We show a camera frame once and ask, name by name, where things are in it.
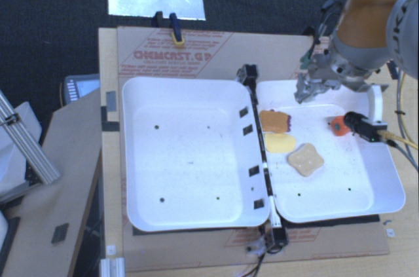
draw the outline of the black tape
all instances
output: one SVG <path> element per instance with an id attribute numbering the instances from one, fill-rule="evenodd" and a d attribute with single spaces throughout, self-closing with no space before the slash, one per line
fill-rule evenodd
<path id="1" fill-rule="evenodd" d="M 259 173 L 259 165 L 256 165 L 252 168 L 249 169 L 249 177 L 253 176 L 253 175 L 257 175 Z"/>
<path id="2" fill-rule="evenodd" d="M 240 112 L 239 115 L 240 117 L 244 117 L 245 115 L 247 115 L 249 113 L 249 110 L 247 109 L 247 107 L 244 107 Z"/>
<path id="3" fill-rule="evenodd" d="M 255 200 L 253 202 L 253 209 L 254 210 L 257 210 L 258 208 L 262 208 L 262 207 L 264 207 L 263 199 Z"/>
<path id="4" fill-rule="evenodd" d="M 119 132 L 119 122 L 107 120 L 106 106 L 100 107 L 100 114 L 102 121 L 102 132 Z"/>
<path id="5" fill-rule="evenodd" d="M 51 243 L 55 244 L 65 240 L 67 236 L 69 223 L 64 223 L 63 225 L 55 227 L 54 235 L 52 235 Z"/>
<path id="6" fill-rule="evenodd" d="M 3 275 L 3 271 L 6 266 L 7 258 L 9 257 L 10 250 L 12 249 L 13 240 L 18 231 L 20 218 L 14 217 L 11 220 L 8 220 L 8 228 L 5 240 L 3 242 L 3 247 L 1 247 L 0 251 L 0 276 Z"/>
<path id="7" fill-rule="evenodd" d="M 253 131 L 253 126 L 250 124 L 247 127 L 243 128 L 243 136 L 250 134 Z"/>

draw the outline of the white tray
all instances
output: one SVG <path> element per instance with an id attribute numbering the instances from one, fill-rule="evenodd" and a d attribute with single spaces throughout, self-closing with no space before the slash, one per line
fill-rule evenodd
<path id="1" fill-rule="evenodd" d="M 336 137 L 327 124 L 349 111 L 368 116 L 367 94 L 341 87 L 299 105 L 295 90 L 295 81 L 259 83 L 258 110 L 291 115 L 288 134 L 295 137 L 296 148 L 313 144 L 325 163 L 303 177 L 288 165 L 288 154 L 267 153 L 279 213 L 291 222 L 304 223 L 400 210 L 405 192 L 387 145 L 352 134 Z"/>
<path id="2" fill-rule="evenodd" d="M 264 223 L 269 205 L 244 86 L 138 77 L 124 85 L 122 106 L 127 210 L 135 227 L 167 231 Z M 248 113 L 241 117 L 243 109 Z M 253 131 L 244 135 L 250 126 Z M 250 176 L 254 166 L 259 173 Z"/>

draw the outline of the black clip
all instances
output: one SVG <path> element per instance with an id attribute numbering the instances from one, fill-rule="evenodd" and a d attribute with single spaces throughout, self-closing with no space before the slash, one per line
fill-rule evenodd
<path id="1" fill-rule="evenodd" d="M 160 28 L 163 25 L 163 12 L 156 12 L 154 17 L 151 19 L 151 26 L 154 28 Z"/>
<path id="2" fill-rule="evenodd" d="M 4 126 L 7 124 L 8 126 L 11 126 L 12 124 L 18 122 L 20 120 L 20 116 L 18 113 L 13 113 L 11 116 L 5 118 L 5 120 L 0 123 L 0 126 Z"/>
<path id="3" fill-rule="evenodd" d="M 256 105 L 258 104 L 256 96 L 256 79 L 258 76 L 259 72 L 255 64 L 244 64 L 236 74 L 236 81 L 250 89 L 251 98 Z"/>
<path id="4" fill-rule="evenodd" d="M 393 60 L 389 60 L 387 62 L 387 68 L 393 80 L 396 80 L 399 78 L 399 73 L 397 72 L 397 66 Z"/>

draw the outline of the tray hinge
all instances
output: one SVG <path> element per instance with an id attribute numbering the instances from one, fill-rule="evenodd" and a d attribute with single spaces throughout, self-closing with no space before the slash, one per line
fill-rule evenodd
<path id="1" fill-rule="evenodd" d="M 256 94 L 256 79 L 259 76 L 257 65 L 245 64 L 241 69 L 238 70 L 236 81 L 243 84 L 250 92 L 251 104 L 253 108 L 253 114 L 255 115 L 255 123 L 257 129 L 257 135 L 259 138 L 259 147 L 261 148 L 261 156 L 263 162 L 263 174 L 264 180 L 266 183 L 266 191 L 268 193 L 268 199 L 270 204 L 270 214 L 269 220 L 271 228 L 269 232 L 263 234 L 263 236 L 255 243 L 255 249 L 250 249 L 249 252 L 257 253 L 264 248 L 264 252 L 271 250 L 273 247 L 280 248 L 280 250 L 288 244 L 287 232 L 284 227 L 282 227 L 281 217 L 276 210 L 274 192 L 272 189 L 272 184 L 270 180 L 270 173 L 268 168 L 268 162 L 266 159 L 266 149 L 264 147 L 263 133 L 261 122 L 259 120 L 259 115 L 257 112 L 257 94 Z M 244 110 L 240 111 L 240 115 L 245 115 Z"/>

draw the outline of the wire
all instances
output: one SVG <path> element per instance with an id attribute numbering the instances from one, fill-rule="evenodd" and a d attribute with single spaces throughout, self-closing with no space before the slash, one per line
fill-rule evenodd
<path id="1" fill-rule="evenodd" d="M 264 256 L 265 256 L 265 254 L 262 254 L 259 257 L 259 261 L 257 262 L 256 267 L 254 267 L 253 269 L 251 269 L 247 274 L 241 275 L 240 277 L 249 277 L 249 276 L 256 277 L 257 274 L 259 273 L 259 269 L 261 268 L 261 265 L 262 265 Z"/>
<path id="2" fill-rule="evenodd" d="M 281 246 L 274 246 L 272 248 L 270 248 L 267 253 L 271 254 L 271 255 L 275 255 L 277 253 L 279 253 L 282 250 L 283 247 Z"/>
<path id="3" fill-rule="evenodd" d="M 401 138 L 387 130 L 377 130 L 378 135 L 380 135 L 384 139 L 395 139 L 396 141 L 403 142 L 404 144 L 408 145 L 409 147 L 415 148 L 418 150 L 418 145 L 409 141 L 408 139 Z"/>
<path id="4" fill-rule="evenodd" d="M 336 11 L 333 12 L 333 9 L 335 7 L 339 8 L 339 12 L 336 12 Z M 313 52 L 314 52 L 314 47 L 319 43 L 319 38 L 323 35 L 325 31 L 326 22 L 332 16 L 339 16 L 341 8 L 342 8 L 342 3 L 339 0 L 327 0 L 321 7 L 321 14 L 316 24 L 315 33 L 313 36 L 313 43 L 306 53 L 306 57 L 308 59 L 312 57 Z"/>
<path id="5" fill-rule="evenodd" d="M 392 147 L 395 147 L 398 151 L 400 151 L 403 154 L 403 156 L 405 156 L 409 160 L 409 162 L 414 166 L 416 171 L 419 172 L 419 168 L 418 168 L 417 163 L 414 161 L 414 159 L 412 157 L 410 157 L 407 154 L 407 152 L 405 150 L 403 150 L 402 147 L 400 147 L 396 142 L 393 142 L 393 143 L 390 142 L 390 143 L 388 143 L 388 145 L 391 145 Z"/>
<path id="6" fill-rule="evenodd" d="M 99 258 L 100 258 L 100 246 L 99 246 L 99 249 L 96 250 L 96 253 L 95 253 L 95 256 L 94 256 L 93 260 L 89 264 L 88 268 L 85 270 L 85 272 L 83 274 L 83 277 L 87 277 L 93 271 L 93 269 L 95 269 Z"/>
<path id="7" fill-rule="evenodd" d="M 83 236 L 83 241 L 86 240 L 90 235 L 92 235 L 92 233 L 95 231 L 96 227 L 99 226 L 101 224 L 101 222 L 103 221 L 103 216 L 101 216 L 95 223 L 93 226 L 91 226 L 89 228 L 89 230 L 86 230 L 87 233 Z"/>
<path id="8" fill-rule="evenodd" d="M 400 82 L 400 87 L 397 89 L 397 91 L 399 92 L 397 100 L 399 102 L 399 107 L 397 108 L 397 113 L 398 113 L 398 117 L 400 118 L 400 123 L 401 123 L 401 127 L 403 129 L 404 134 L 406 135 L 407 139 L 411 142 L 413 142 L 413 139 L 411 138 L 409 132 L 407 131 L 406 128 L 406 124 L 405 124 L 405 120 L 403 117 L 403 85 L 405 84 L 405 77 L 406 77 L 406 73 L 402 72 L 402 77 L 401 77 L 401 82 Z"/>

